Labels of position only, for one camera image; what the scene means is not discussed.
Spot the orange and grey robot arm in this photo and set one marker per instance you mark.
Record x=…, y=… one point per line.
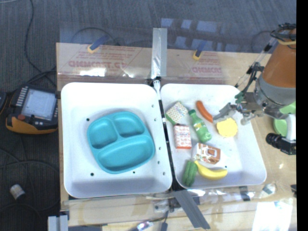
x=280, y=66

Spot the black cylinder on white bracket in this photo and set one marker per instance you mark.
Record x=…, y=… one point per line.
x=281, y=141

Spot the yellow banana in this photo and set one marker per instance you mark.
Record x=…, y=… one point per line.
x=211, y=173

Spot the white plastic tray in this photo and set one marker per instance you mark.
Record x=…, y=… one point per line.
x=79, y=133
x=245, y=153

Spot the small grey can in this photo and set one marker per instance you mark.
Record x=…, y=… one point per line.
x=17, y=191

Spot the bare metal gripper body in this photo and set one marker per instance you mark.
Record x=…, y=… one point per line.
x=251, y=106

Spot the orange and white carton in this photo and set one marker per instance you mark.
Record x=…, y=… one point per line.
x=182, y=137

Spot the light green plastic object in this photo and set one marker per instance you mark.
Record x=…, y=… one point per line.
x=280, y=126

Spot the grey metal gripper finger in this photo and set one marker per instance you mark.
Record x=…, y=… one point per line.
x=220, y=114
x=227, y=106

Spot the yellow round biscuit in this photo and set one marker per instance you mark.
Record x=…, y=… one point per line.
x=227, y=128

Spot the brown cardboard board red print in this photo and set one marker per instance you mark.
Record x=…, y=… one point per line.
x=113, y=61

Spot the green vegetable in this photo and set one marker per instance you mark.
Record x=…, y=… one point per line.
x=189, y=173

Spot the orange sausage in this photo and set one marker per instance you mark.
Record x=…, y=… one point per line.
x=204, y=111

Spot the blue divided plate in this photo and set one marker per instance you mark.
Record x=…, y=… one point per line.
x=120, y=143

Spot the green bottle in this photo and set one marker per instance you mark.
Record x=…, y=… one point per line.
x=201, y=127

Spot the green and white patterned carton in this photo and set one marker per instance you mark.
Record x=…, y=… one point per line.
x=176, y=112

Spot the brown and white carton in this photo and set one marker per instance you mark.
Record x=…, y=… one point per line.
x=207, y=153

